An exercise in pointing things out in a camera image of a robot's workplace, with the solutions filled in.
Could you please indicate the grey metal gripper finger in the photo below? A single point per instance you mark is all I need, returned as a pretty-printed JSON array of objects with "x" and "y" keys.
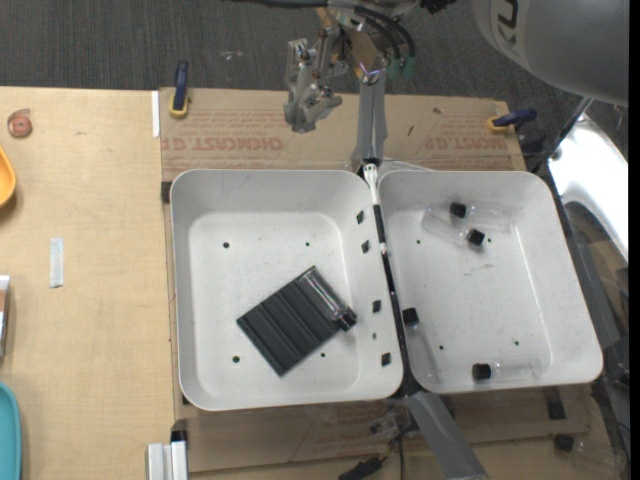
[
  {"x": 322, "y": 103},
  {"x": 296, "y": 75}
]

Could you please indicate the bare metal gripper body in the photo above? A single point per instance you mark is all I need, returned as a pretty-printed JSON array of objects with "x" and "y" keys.
[{"x": 365, "y": 50}]

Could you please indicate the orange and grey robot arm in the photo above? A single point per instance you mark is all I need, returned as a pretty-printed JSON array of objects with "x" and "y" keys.
[{"x": 575, "y": 28}]

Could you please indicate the brown cardboard board red print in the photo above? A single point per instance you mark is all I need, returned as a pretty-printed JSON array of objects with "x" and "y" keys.
[{"x": 250, "y": 118}]

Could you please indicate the thin black and white rod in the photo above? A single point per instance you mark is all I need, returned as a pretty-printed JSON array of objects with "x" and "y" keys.
[{"x": 379, "y": 223}]

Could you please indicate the clear plastic bottle black cap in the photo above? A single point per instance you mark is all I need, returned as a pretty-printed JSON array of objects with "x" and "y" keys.
[
  {"x": 487, "y": 215},
  {"x": 515, "y": 370},
  {"x": 590, "y": 452},
  {"x": 445, "y": 225},
  {"x": 422, "y": 353},
  {"x": 325, "y": 295}
]

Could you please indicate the white plastic tray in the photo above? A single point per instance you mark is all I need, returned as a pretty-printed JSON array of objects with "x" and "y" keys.
[
  {"x": 270, "y": 273},
  {"x": 480, "y": 298}
]

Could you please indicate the black ribbed rectangular plate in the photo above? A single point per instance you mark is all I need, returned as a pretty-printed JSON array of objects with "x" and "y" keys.
[{"x": 280, "y": 328}]

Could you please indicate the orange plate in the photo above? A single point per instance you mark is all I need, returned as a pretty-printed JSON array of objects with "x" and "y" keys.
[{"x": 5, "y": 178}]

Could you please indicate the blue plate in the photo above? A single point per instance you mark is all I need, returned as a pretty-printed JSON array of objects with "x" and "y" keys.
[{"x": 7, "y": 433}]

